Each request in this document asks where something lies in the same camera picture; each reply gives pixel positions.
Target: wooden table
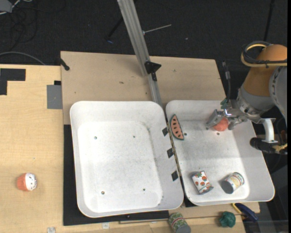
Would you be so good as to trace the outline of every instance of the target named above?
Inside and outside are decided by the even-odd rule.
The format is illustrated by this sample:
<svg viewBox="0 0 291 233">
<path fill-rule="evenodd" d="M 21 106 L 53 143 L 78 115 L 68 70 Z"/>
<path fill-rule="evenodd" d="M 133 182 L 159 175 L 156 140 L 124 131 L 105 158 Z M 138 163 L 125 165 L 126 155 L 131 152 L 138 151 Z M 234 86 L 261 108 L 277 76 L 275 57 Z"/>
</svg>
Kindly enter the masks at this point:
<svg viewBox="0 0 291 233">
<path fill-rule="evenodd" d="M 84 97 L 151 100 L 151 96 L 133 55 L 62 52 L 62 58 L 71 67 L 70 73 L 60 66 L 0 65 L 26 69 L 26 81 L 8 81 L 7 95 L 0 95 L 0 233 L 46 233 L 48 227 L 55 227 L 56 233 L 171 233 L 166 220 L 110 222 L 108 230 L 103 230 L 101 223 L 63 226 L 63 125 L 69 124 L 69 106 Z M 162 64 L 157 75 L 164 105 L 173 99 L 225 97 L 214 60 L 152 57 L 151 61 Z M 81 74 L 82 69 L 89 73 Z M 75 86 L 78 77 L 84 77 L 84 82 Z M 47 85 L 54 81 L 62 81 L 63 109 L 47 107 Z M 85 92 L 92 87 L 96 88 L 94 97 Z M 123 94 L 121 89 L 127 90 L 124 97 L 119 96 Z M 37 188 L 31 192 L 17 189 L 16 179 L 24 172 L 37 177 Z M 259 212 L 259 203 L 246 205 Z M 175 211 L 184 215 L 192 232 L 245 232 L 241 216 L 230 204 L 190 208 L 183 205 L 170 213 Z M 233 228 L 220 227 L 223 211 L 236 215 Z"/>
</svg>

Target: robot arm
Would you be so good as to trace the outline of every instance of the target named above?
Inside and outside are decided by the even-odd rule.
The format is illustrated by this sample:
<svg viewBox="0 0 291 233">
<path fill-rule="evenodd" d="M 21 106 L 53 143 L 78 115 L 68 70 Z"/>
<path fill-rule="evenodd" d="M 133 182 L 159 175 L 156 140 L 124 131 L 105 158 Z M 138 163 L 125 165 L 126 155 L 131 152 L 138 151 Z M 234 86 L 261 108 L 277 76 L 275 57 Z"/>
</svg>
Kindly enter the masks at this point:
<svg viewBox="0 0 291 233">
<path fill-rule="evenodd" d="M 256 59 L 248 54 L 254 47 L 263 47 Z M 228 129 L 233 130 L 237 124 L 250 120 L 263 124 L 265 139 L 253 138 L 251 146 L 267 153 L 287 154 L 285 148 L 277 146 L 274 140 L 273 122 L 275 118 L 261 118 L 261 115 L 277 106 L 285 118 L 287 115 L 287 48 L 267 42 L 255 41 L 242 51 L 242 62 L 251 67 L 247 77 L 238 90 L 236 100 L 225 99 L 221 102 L 222 111 L 214 110 L 206 123 L 207 128 L 216 127 L 228 121 Z"/>
</svg>

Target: white tray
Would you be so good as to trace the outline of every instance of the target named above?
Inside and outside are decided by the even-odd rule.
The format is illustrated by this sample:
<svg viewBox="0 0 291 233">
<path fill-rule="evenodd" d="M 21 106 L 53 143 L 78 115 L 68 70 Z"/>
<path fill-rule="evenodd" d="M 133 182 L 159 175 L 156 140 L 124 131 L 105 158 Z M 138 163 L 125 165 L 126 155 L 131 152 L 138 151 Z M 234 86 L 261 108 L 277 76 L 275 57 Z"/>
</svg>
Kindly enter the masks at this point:
<svg viewBox="0 0 291 233">
<path fill-rule="evenodd" d="M 171 210 L 183 202 L 163 109 L 151 101 L 79 101 L 70 109 L 77 202 L 88 217 Z"/>
<path fill-rule="evenodd" d="M 166 107 L 168 120 L 175 114 L 186 134 L 184 140 L 173 141 L 187 198 L 195 205 L 270 201 L 275 190 L 263 154 L 249 144 L 256 137 L 252 123 L 241 123 L 232 131 L 206 130 L 214 109 L 220 110 L 220 101 L 174 100 Z M 202 170 L 214 189 L 200 195 L 191 177 Z M 233 172 L 241 173 L 245 183 L 228 194 L 222 180 Z"/>
</svg>

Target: green can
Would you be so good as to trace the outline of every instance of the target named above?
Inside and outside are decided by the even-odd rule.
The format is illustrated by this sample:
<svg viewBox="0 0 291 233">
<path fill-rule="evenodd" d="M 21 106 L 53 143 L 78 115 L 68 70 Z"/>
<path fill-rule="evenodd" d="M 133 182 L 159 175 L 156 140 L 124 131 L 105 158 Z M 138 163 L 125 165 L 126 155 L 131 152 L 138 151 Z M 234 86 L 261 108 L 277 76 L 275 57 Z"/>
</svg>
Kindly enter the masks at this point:
<svg viewBox="0 0 291 233">
<path fill-rule="evenodd" d="M 191 233 L 190 226 L 179 212 L 171 214 L 168 222 L 175 233 Z"/>
</svg>

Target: green ball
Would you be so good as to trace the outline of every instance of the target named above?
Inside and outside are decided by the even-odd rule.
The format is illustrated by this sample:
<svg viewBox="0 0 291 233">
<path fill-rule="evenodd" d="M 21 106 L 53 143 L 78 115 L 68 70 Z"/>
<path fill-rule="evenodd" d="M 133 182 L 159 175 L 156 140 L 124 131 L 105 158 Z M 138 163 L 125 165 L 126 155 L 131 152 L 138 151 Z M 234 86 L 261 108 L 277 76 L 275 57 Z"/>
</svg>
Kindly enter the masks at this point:
<svg viewBox="0 0 291 233">
<path fill-rule="evenodd" d="M 223 227 L 230 227 L 232 228 L 236 223 L 235 215 L 231 212 L 223 212 L 222 217 L 219 219 L 221 225 Z"/>
</svg>

